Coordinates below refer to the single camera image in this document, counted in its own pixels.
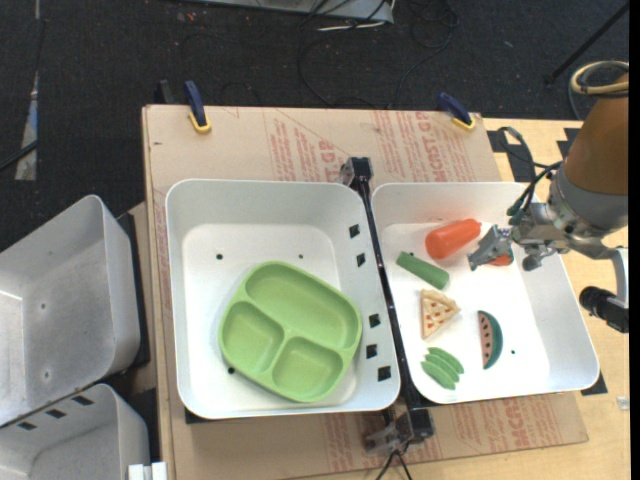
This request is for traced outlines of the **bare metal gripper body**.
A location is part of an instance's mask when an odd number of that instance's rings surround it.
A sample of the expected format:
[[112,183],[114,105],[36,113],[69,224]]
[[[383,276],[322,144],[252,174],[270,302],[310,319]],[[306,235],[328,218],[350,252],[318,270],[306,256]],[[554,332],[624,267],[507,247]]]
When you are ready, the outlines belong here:
[[593,260],[612,259],[619,247],[607,246],[609,231],[594,227],[564,203],[531,203],[511,218],[511,238],[531,260],[575,251]]

